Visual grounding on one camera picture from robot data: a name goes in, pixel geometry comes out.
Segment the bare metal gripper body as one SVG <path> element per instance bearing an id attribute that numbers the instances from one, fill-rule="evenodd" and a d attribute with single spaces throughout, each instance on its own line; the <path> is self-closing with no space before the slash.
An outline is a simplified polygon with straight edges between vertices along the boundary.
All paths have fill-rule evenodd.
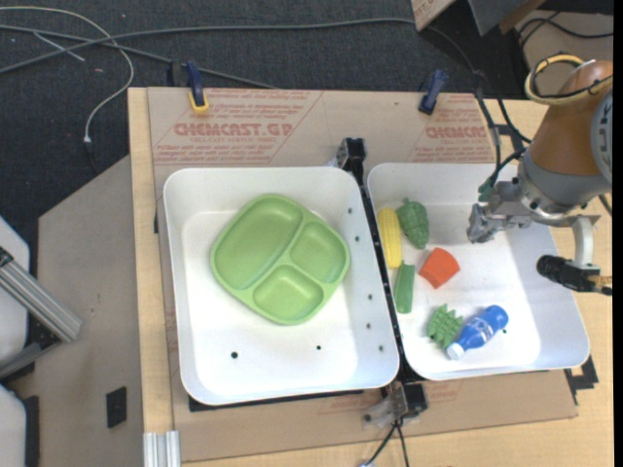
<path id="1" fill-rule="evenodd" d="M 570 224 L 571 211 L 586 201 L 585 179 L 513 179 L 497 182 L 487 203 L 480 205 L 487 220 L 506 218 L 508 229 L 531 223 L 563 227 Z"/>

